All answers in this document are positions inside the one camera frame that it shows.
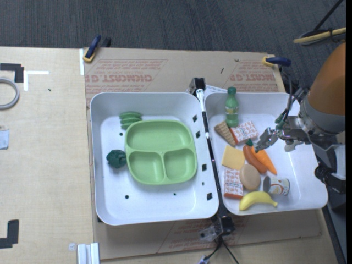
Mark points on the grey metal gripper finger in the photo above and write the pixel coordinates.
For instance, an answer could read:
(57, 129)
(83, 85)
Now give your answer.
(266, 144)
(267, 135)

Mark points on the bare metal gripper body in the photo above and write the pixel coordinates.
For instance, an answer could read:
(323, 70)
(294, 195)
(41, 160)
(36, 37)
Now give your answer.
(294, 129)

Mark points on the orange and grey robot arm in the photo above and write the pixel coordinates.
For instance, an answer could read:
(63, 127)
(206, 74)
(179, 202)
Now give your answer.
(327, 87)

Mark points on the orange carrot with green top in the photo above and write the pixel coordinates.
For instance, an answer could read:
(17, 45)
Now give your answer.
(266, 158)

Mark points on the orange-brown sausage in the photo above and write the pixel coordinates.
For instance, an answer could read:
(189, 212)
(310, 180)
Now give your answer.
(254, 161)

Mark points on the orange and white carton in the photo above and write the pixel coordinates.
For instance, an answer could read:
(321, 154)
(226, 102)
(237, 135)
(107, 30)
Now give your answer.
(244, 131)
(233, 183)

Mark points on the yellow cheese slice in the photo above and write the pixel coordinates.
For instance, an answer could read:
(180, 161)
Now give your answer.
(233, 157)

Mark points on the tan round bread bun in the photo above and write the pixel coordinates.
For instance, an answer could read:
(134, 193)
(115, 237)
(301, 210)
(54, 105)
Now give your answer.
(249, 177)

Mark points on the green plastic bottle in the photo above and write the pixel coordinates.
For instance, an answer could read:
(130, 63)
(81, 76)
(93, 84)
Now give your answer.
(231, 111)

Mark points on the tan waffle cone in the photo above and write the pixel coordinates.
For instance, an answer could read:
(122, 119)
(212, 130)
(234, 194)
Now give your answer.
(224, 132)

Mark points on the white plastic tray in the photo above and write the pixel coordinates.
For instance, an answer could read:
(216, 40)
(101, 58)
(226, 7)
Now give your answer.
(154, 199)
(297, 175)

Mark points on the small white printed can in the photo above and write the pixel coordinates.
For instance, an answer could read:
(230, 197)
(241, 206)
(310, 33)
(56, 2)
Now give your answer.
(277, 186)

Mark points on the thin black and white rod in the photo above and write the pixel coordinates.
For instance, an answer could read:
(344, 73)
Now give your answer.
(210, 144)

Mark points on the yellow banana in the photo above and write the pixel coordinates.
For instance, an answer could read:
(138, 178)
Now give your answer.
(255, 199)

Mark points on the white paper slip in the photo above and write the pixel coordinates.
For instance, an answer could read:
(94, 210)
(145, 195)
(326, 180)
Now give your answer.
(217, 89)

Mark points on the green divided plate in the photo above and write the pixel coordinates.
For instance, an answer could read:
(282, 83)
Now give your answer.
(160, 137)

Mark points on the brown cardboard board red print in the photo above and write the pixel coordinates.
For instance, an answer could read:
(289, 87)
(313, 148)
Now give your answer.
(165, 70)

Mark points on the green sliced cucumber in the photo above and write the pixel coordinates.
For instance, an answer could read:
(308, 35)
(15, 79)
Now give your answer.
(129, 118)

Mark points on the dark green broccoli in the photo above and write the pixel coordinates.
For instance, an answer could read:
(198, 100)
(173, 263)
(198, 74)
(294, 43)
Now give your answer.
(116, 158)

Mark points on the black cylinder on white bracket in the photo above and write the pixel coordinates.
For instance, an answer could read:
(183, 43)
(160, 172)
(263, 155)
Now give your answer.
(336, 184)

